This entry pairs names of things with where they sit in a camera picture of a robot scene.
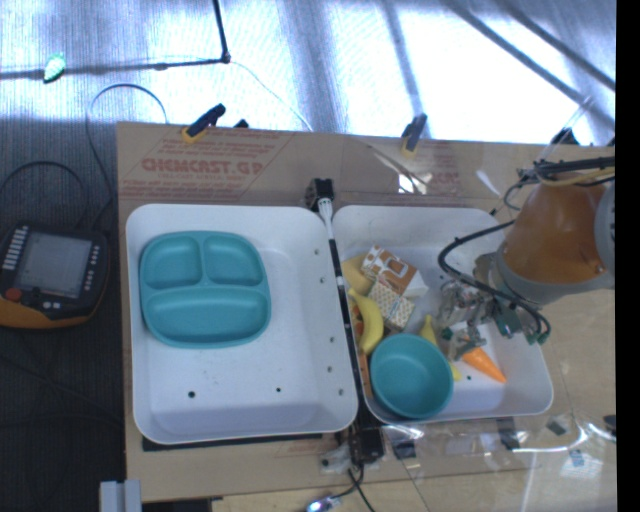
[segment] toy banana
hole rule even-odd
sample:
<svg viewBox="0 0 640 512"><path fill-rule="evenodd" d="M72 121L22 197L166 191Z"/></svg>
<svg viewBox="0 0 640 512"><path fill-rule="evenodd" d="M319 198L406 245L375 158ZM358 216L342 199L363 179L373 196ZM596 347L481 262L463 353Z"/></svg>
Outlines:
<svg viewBox="0 0 640 512"><path fill-rule="evenodd" d="M431 326L431 315L427 315L424 317L424 325L422 326L422 329L420 329L420 332L418 334L425 340L433 343L436 347L438 346L438 343L436 341L436 333L433 331L433 327ZM456 368L456 365L449 361L449 367L451 368L453 380L460 380L462 378L462 374L460 373L460 370Z"/></svg>
<svg viewBox="0 0 640 512"><path fill-rule="evenodd" d="M384 335L382 313L373 299L360 295L353 288L349 288L348 293L356 301L364 323L364 330L360 336L360 350L369 355Z"/></svg>

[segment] teal bowl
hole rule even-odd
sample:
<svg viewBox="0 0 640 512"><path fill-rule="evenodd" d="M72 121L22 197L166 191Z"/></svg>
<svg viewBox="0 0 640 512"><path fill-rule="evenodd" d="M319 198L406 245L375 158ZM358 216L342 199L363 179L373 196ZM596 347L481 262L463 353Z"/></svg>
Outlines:
<svg viewBox="0 0 640 512"><path fill-rule="evenodd" d="M426 420L453 394L449 362L440 349L415 334L394 334L375 348L369 365L376 399L409 420Z"/></svg>

